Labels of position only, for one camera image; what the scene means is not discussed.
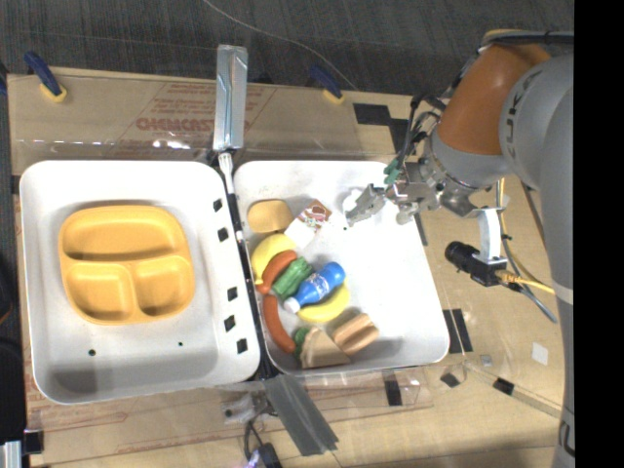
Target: white plastic tray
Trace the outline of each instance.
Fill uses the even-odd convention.
[[[174,392],[235,383],[255,372],[254,320],[222,180],[213,169],[185,162],[45,161],[24,172],[20,196],[33,373],[48,398],[76,404]],[[182,225],[196,292],[180,314],[101,326],[70,306],[60,277],[60,227],[80,209],[110,204],[159,206]],[[228,238],[221,242],[222,228]],[[235,326],[227,331],[224,321],[232,316]]]
[[[261,161],[244,164],[234,175],[242,220],[254,202],[265,199],[285,200],[294,215],[315,198],[332,210],[330,221],[300,252],[317,269],[337,261],[348,277],[350,306],[324,329],[331,333],[354,314],[366,312],[380,331],[379,339],[354,355],[351,364],[315,370],[301,370],[267,333],[268,354],[284,373],[421,366],[440,361],[449,350],[449,330],[415,222],[399,225],[397,208],[388,203],[368,220],[353,227],[346,223],[342,202],[369,183],[383,186],[383,169],[376,162]],[[253,251],[262,236],[254,235],[247,224],[244,232]],[[280,318],[289,333],[306,326],[282,307]]]

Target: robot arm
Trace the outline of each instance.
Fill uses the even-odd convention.
[[[488,228],[482,222],[487,217],[470,202],[470,196],[510,174],[540,192],[544,241],[565,351],[564,407],[554,466],[571,467],[575,465],[573,54],[551,58],[538,45],[547,43],[573,44],[573,35],[487,34],[477,58],[464,67],[447,98],[440,99],[445,105],[430,102],[431,109],[416,119],[414,127],[409,120],[407,145],[423,142],[418,161],[406,162],[407,151],[402,150],[386,169],[385,189],[369,186],[346,217],[353,225],[387,201],[398,206],[400,223],[440,207],[460,217],[478,217],[482,251],[451,243],[447,259],[491,286],[497,284],[492,273],[504,265],[484,257],[484,230]],[[425,127],[428,118],[434,122],[429,131]],[[499,237],[490,239],[500,241]]]

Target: blue bottle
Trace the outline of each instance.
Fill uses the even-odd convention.
[[[321,270],[305,279],[293,296],[284,301],[284,308],[296,314],[301,307],[321,301],[334,288],[340,286],[344,278],[344,269],[338,263],[326,263]]]

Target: white bottle cap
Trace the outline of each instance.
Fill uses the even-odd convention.
[[[286,300],[284,300],[284,308],[291,314],[296,314],[301,308],[301,305],[299,305],[299,302],[296,301],[296,298],[291,296],[290,298],[286,298]]]

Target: red sausage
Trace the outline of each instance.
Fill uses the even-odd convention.
[[[264,314],[264,323],[271,334],[271,338],[275,344],[287,354],[294,352],[296,345],[289,334],[284,330],[280,315],[277,311],[277,297],[268,294],[262,302],[262,312]]]
[[[266,264],[264,272],[262,272],[262,284],[257,285],[255,288],[262,294],[267,294],[271,291],[271,286],[289,264],[296,260],[296,253],[294,250],[286,250],[285,252],[277,253]]]

